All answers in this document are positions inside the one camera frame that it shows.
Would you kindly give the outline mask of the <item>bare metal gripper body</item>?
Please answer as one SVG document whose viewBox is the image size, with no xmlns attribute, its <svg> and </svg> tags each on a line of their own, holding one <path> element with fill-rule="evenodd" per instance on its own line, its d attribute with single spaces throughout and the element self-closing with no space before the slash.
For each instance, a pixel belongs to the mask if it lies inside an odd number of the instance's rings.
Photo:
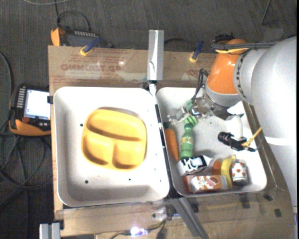
<svg viewBox="0 0 299 239">
<path fill-rule="evenodd" d="M 176 120 L 185 120 L 189 116 L 202 119 L 207 116 L 215 116 L 223 120 L 227 119 L 227 107 L 220 106 L 207 96 L 195 98 L 194 101 L 189 100 L 178 111 L 175 112 Z"/>
</svg>

